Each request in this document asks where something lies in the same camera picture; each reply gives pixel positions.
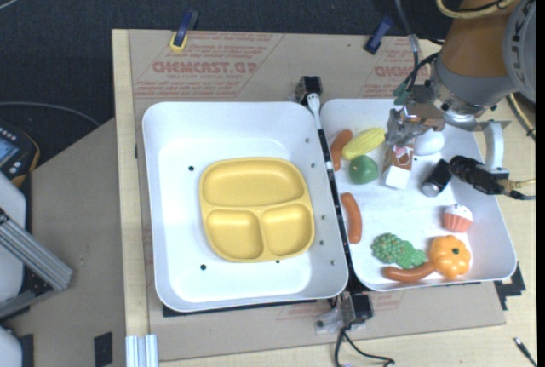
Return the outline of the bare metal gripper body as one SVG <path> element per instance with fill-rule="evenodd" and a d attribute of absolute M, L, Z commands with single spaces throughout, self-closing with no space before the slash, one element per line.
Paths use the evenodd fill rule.
<path fill-rule="evenodd" d="M 456 96 L 408 100 L 404 106 L 404 117 L 437 131 L 446 124 L 471 131 L 478 126 L 478 118 L 489 108 L 489 105 L 474 104 Z"/>

